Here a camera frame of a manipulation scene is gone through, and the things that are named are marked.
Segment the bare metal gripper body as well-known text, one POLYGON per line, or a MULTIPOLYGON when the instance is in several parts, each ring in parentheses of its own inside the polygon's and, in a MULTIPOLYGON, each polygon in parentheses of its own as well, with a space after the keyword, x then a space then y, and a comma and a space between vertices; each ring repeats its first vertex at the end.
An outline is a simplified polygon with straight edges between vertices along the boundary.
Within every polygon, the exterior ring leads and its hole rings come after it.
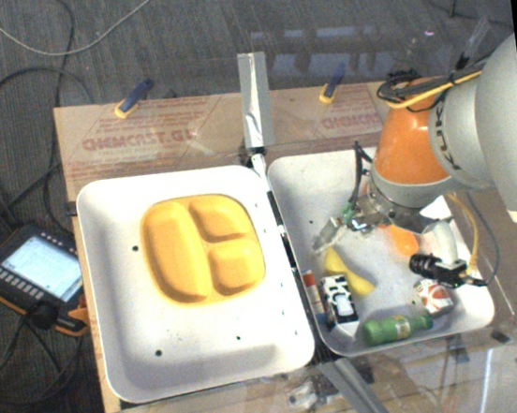
POLYGON ((342 212, 344 225, 359 231, 392 224, 399 229, 419 234, 430 231, 440 221, 424 216, 420 208, 401 206, 373 192, 348 202, 342 212))

